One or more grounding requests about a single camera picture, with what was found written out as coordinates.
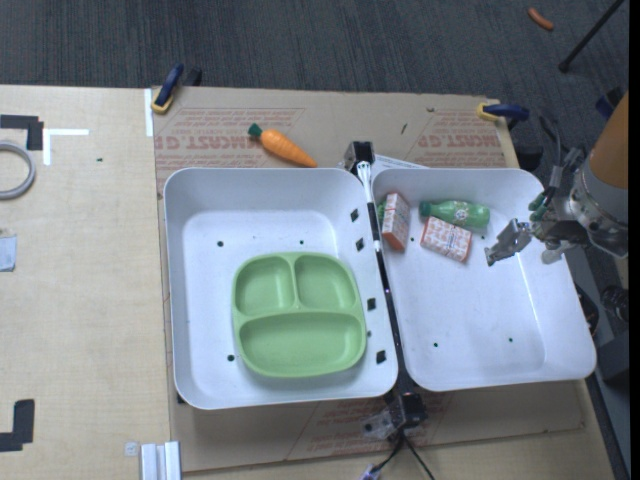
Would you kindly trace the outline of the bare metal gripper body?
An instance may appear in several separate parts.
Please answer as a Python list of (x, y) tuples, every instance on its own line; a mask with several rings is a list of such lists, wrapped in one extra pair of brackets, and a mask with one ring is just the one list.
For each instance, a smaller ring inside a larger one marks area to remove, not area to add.
[(566, 197), (550, 189), (530, 203), (532, 235), (539, 241), (569, 241), (593, 246), (618, 259), (628, 257), (628, 225), (605, 210), (583, 181), (575, 181)]

